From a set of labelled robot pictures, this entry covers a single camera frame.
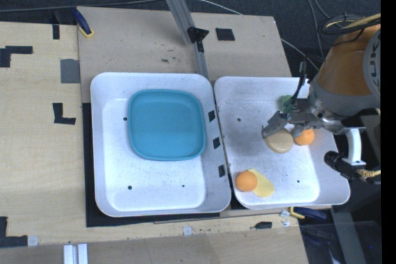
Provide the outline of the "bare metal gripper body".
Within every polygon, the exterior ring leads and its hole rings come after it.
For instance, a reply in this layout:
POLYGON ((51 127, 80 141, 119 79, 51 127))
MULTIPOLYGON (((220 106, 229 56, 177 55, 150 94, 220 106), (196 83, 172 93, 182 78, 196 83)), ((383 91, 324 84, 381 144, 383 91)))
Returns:
POLYGON ((309 99, 297 99, 285 108, 285 113, 289 124, 306 124, 306 130, 325 129, 333 134, 344 130, 343 118, 328 111, 320 101, 311 103, 309 99))

